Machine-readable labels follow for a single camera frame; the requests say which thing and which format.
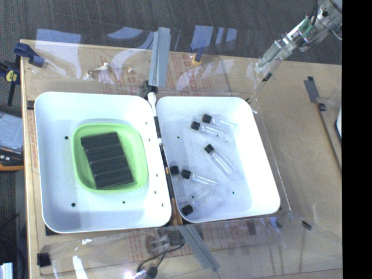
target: electrical cable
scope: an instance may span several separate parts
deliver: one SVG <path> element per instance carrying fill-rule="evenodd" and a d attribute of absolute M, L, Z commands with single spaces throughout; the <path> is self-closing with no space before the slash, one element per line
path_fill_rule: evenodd
<path fill-rule="evenodd" d="M 23 256 L 23 253 L 21 252 L 21 250 L 19 250 L 19 248 L 12 242 L 10 242 L 9 240 L 7 240 L 6 238 L 3 238 L 3 237 L 0 237 L 0 243 L 3 245 L 3 247 L 5 249 L 7 249 L 6 245 L 4 244 L 4 242 L 8 245 L 10 245 L 13 249 L 16 250 L 17 254 L 19 255 L 20 257 L 20 260 L 21 260 L 21 267 L 22 267 L 22 273 L 21 273 L 21 278 L 23 279 L 24 278 L 24 275 L 26 274 L 26 259 L 24 258 Z"/>
<path fill-rule="evenodd" d="M 318 0 L 314 0 L 314 7 L 313 7 L 312 15 L 310 16 L 310 18 L 311 17 L 313 18 L 311 22 L 313 26 L 315 25 L 315 22 L 316 22 L 317 13 L 318 13 Z"/>
<path fill-rule="evenodd" d="M 185 244 L 181 244 L 179 245 L 178 247 L 176 248 L 173 248 L 171 250 L 169 249 L 166 249 L 164 250 L 162 253 L 158 254 L 158 255 L 155 255 L 155 256 L 152 256 L 150 258 L 148 258 L 147 260 L 144 260 L 137 268 L 137 272 L 141 271 L 142 269 L 142 266 L 146 263 L 146 262 L 149 262 L 150 260 L 153 260 L 153 259 L 157 259 L 158 257 L 161 257 L 160 260 L 158 261 L 158 263 L 156 264 L 156 266 L 154 267 L 155 269 L 158 269 L 159 265 L 161 264 L 161 262 L 163 261 L 163 259 L 165 258 L 165 256 L 168 254 L 168 253 L 171 253 L 173 251 L 177 251 L 179 249 L 181 249 Z"/>

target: black cap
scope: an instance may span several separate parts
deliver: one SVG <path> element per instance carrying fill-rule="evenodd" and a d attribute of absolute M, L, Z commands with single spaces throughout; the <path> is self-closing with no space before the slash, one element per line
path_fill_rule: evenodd
<path fill-rule="evenodd" d="M 204 115 L 203 115 L 203 118 L 202 118 L 202 121 L 203 121 L 204 123 L 210 123 L 210 121 L 212 121 L 212 117 L 209 116 L 209 115 L 207 115 L 207 114 L 204 114 Z"/>
<path fill-rule="evenodd" d="M 191 214 L 194 210 L 192 208 L 192 206 L 190 205 L 185 205 L 182 209 L 181 209 L 182 213 L 187 216 L 189 214 Z"/>
<path fill-rule="evenodd" d="M 200 123 L 195 122 L 195 121 L 192 121 L 192 123 L 191 123 L 191 129 L 199 130 L 199 128 L 200 128 Z"/>
<path fill-rule="evenodd" d="M 191 176 L 191 172 L 190 172 L 189 170 L 182 170 L 181 175 L 182 175 L 185 179 L 189 179 L 190 176 Z"/>
<path fill-rule="evenodd" d="M 180 170 L 178 169 L 178 166 L 171 166 L 170 167 L 170 174 L 179 174 Z"/>
<path fill-rule="evenodd" d="M 211 154 L 213 151 L 214 151 L 214 147 L 212 147 L 211 144 L 209 144 L 208 146 L 206 146 L 204 148 L 205 152 L 207 152 L 208 154 Z"/>

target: vial with black cap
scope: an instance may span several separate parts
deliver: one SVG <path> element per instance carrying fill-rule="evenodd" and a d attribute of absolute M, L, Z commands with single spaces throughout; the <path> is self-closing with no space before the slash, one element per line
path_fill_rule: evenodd
<path fill-rule="evenodd" d="M 209 115 L 209 114 L 204 114 L 202 121 L 204 123 L 210 124 L 210 125 L 215 125 L 220 128 L 225 129 L 226 131 L 234 132 L 236 128 L 236 124 L 228 121 L 225 117 L 221 115 Z"/>
<path fill-rule="evenodd" d="M 197 121 L 192 121 L 190 127 L 191 127 L 191 129 L 194 129 L 194 130 L 202 132 L 202 133 L 207 133 L 207 134 L 210 134 L 210 135 L 214 135 L 215 137 L 224 138 L 226 136 L 223 129 L 220 129 L 220 128 L 218 128 L 216 126 L 213 126 L 213 125 L 199 123 Z"/>
<path fill-rule="evenodd" d="M 173 191 L 176 196 L 177 202 L 181 203 L 187 201 L 187 196 L 184 187 L 185 183 L 182 177 L 180 176 L 180 169 L 176 165 L 171 166 L 169 169 L 172 178 Z"/>
<path fill-rule="evenodd" d="M 186 170 L 186 169 L 183 169 L 181 171 L 181 176 L 186 180 L 194 181 L 194 182 L 209 185 L 209 186 L 217 186 L 219 184 L 214 179 L 211 179 L 211 178 L 206 177 L 204 175 L 201 175 L 199 173 L 195 174 L 194 172 L 191 172 L 191 171 Z"/>
<path fill-rule="evenodd" d="M 212 189 L 198 189 L 188 197 L 187 205 L 181 208 L 183 215 L 187 216 L 201 209 L 208 209 L 211 206 L 219 206 L 222 198 L 216 194 L 216 187 Z"/>
<path fill-rule="evenodd" d="M 237 173 L 237 169 L 234 165 L 223 155 L 221 152 L 214 149 L 209 144 L 204 148 L 205 152 L 209 154 L 211 160 L 229 177 Z"/>

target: black clamp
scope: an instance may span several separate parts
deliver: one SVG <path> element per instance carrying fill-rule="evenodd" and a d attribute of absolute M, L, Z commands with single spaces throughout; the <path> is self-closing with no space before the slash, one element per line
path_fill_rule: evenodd
<path fill-rule="evenodd" d="M 18 42 L 14 48 L 16 60 L 14 63 L 8 61 L 0 62 L 0 77 L 4 77 L 10 83 L 8 106 L 12 106 L 16 85 L 20 84 L 20 58 L 30 58 L 29 64 L 41 67 L 44 58 L 40 57 L 29 45 Z"/>

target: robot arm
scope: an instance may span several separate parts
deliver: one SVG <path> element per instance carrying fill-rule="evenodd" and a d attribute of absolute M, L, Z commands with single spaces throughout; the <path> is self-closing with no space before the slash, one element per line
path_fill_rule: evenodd
<path fill-rule="evenodd" d="M 330 33 L 336 35 L 341 27 L 342 0 L 316 0 L 313 14 L 306 17 L 285 37 L 275 40 L 256 63 L 256 71 L 260 73 L 274 62 L 270 68 L 271 75 L 281 61 L 292 54 L 294 49 L 299 48 L 304 52 L 311 46 L 322 42 Z"/>

